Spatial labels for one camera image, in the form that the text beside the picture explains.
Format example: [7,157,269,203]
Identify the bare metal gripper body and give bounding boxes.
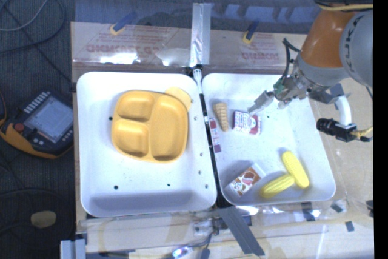
[274,72,310,102]

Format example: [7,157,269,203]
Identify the red and white carton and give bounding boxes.
[232,110,263,136]

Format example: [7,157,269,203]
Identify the white plastic tray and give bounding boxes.
[200,72,337,207]
[75,70,219,218]

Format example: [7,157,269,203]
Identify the tan ice cream cone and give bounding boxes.
[212,102,230,133]

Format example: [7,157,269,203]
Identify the slim red and white packet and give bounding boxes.
[208,117,222,154]

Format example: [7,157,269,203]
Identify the thin black and white rod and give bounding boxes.
[192,67,226,207]

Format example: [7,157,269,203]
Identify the brown cardboard board red print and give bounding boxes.
[70,21,374,259]

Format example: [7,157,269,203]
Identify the yellow corn cob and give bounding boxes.
[259,173,296,200]
[281,150,310,190]

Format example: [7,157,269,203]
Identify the brown and white carton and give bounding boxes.
[229,162,267,198]

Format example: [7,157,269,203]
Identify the yellow round biscuit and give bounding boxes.
[164,86,193,112]

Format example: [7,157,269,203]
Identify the yellow divided plate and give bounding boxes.
[110,89,190,164]

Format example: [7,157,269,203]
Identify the yellow oval lump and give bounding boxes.
[30,210,58,229]

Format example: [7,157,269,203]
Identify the black cylinder on white bracket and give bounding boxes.
[316,93,359,143]

